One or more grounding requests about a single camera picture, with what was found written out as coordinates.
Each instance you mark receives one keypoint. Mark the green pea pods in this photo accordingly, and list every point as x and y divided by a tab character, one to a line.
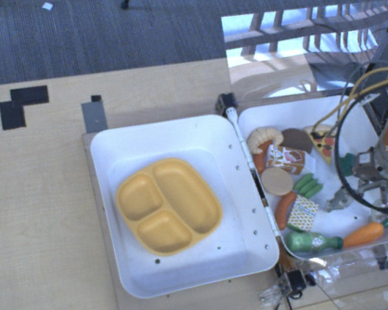
309	185

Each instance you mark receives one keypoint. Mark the red sausage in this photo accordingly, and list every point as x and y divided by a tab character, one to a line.
259	163

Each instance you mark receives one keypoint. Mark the yellow patterned packet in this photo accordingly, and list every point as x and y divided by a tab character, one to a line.
302	213

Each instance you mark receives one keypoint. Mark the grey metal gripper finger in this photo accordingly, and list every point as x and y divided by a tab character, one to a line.
338	201
387	202

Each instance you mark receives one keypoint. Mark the white plastic tray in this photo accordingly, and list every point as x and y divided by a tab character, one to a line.
340	225
231	196

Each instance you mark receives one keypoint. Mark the green bottle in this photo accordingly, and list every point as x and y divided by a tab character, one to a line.
306	242

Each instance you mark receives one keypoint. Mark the tan round biscuit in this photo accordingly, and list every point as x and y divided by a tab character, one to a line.
276	180

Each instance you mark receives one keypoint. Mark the orange carrot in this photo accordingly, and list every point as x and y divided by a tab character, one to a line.
364	234

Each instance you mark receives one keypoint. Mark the brown biscuit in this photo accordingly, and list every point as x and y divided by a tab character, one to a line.
297	139

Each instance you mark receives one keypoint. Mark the beige croissant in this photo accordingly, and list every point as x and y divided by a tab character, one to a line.
259	136

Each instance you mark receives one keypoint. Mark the thin black and white rod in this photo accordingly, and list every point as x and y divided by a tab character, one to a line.
242	142

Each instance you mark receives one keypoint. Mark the yellow pizza slice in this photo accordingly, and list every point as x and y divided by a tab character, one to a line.
326	144

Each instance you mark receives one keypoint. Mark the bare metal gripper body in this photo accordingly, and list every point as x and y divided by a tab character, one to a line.
367	168

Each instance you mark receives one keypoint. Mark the orange and white carton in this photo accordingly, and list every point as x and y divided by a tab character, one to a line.
288	160

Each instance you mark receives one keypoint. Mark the yellow divided plate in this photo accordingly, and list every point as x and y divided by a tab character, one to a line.
181	190

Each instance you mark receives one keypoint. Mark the orange sausage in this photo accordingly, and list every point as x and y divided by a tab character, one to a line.
285	208

